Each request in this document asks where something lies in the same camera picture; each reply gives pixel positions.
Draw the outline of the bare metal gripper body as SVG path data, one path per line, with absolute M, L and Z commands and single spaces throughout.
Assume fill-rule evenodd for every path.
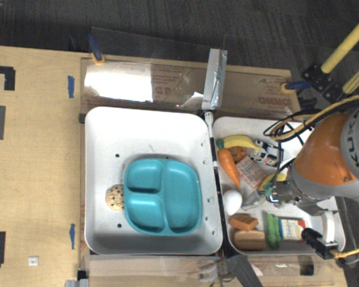
M 266 184 L 265 199 L 277 207 L 292 204 L 312 216 L 320 216 L 329 211 L 318 205 L 319 199 L 311 198 L 302 193 L 291 180 L 275 182 L 270 180 Z

